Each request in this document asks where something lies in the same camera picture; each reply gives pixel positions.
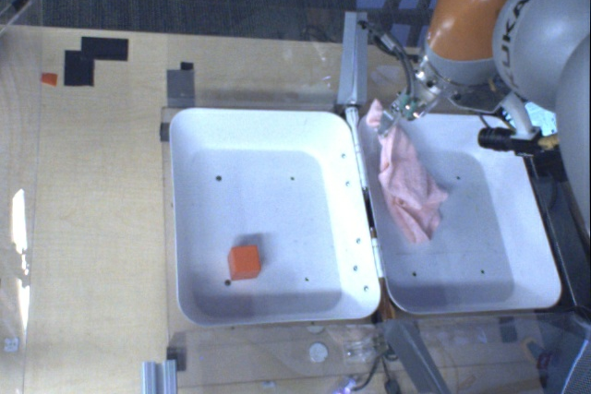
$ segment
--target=wooden tabletop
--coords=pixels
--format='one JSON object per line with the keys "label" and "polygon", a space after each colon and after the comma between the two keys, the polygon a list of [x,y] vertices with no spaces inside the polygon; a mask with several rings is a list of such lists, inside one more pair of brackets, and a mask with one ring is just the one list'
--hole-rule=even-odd
{"label": "wooden tabletop", "polygon": [[[82,36],[128,39],[128,59],[97,60],[93,87],[66,87],[65,51],[79,50]],[[329,109],[341,45],[50,28],[42,39],[42,71],[56,73],[58,84],[42,87],[25,392],[135,394],[142,362],[163,361],[171,336],[160,140],[166,71],[193,63],[197,105]],[[402,69],[374,48],[368,62],[368,96],[393,98]],[[222,375],[259,362],[240,352],[246,358],[218,366]],[[342,353],[333,355],[342,361]],[[520,379],[524,363],[501,358]],[[468,386],[475,375],[446,360],[454,388]],[[179,392],[329,393],[342,379],[322,369],[290,378],[277,366],[278,380]],[[400,364],[396,370],[404,392],[413,392]],[[382,390],[380,375],[366,392]]]}

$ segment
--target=orange cube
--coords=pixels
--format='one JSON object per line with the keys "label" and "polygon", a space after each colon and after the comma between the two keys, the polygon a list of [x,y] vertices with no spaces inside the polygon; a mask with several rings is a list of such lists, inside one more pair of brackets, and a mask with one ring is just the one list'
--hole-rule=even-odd
{"label": "orange cube", "polygon": [[256,245],[234,246],[228,255],[232,281],[251,280],[259,276],[260,258]]}
{"label": "orange cube", "polygon": [[41,82],[43,84],[47,84],[48,86],[57,86],[57,74],[54,73],[42,73],[41,74]]}

